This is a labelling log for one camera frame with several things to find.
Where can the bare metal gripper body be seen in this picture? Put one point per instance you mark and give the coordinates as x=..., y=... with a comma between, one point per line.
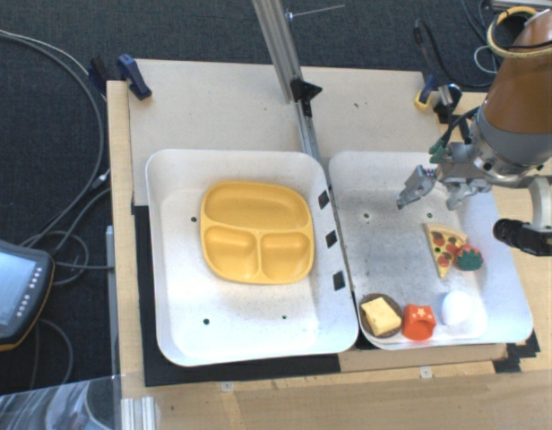
x=462, y=164

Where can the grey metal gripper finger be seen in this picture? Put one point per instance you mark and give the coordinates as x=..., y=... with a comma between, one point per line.
x=459, y=194
x=417, y=184

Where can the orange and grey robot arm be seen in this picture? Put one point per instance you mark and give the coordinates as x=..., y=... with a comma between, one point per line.
x=518, y=92

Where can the toy pizza slice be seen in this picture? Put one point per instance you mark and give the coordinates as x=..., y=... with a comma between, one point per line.
x=442, y=246

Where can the green and red toy strawberry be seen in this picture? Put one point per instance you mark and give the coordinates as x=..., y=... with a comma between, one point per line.
x=471, y=260

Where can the white plastic tray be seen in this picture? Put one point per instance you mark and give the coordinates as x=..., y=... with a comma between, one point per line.
x=240, y=325
x=392, y=249

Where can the white toy egg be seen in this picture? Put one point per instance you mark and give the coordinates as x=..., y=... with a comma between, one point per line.
x=457, y=307

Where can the orange cup with yellow star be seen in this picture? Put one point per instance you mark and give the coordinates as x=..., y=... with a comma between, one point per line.
x=418, y=323

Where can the yellow toy cheese wedge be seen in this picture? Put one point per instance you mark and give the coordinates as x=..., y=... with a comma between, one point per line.
x=381, y=315

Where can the yellow divided plate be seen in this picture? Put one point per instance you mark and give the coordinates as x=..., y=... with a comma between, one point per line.
x=256, y=213

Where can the pale flat board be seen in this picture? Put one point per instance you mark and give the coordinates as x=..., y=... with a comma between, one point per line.
x=222, y=105

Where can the black cylinder on white bracket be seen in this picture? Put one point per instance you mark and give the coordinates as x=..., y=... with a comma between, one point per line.
x=522, y=235

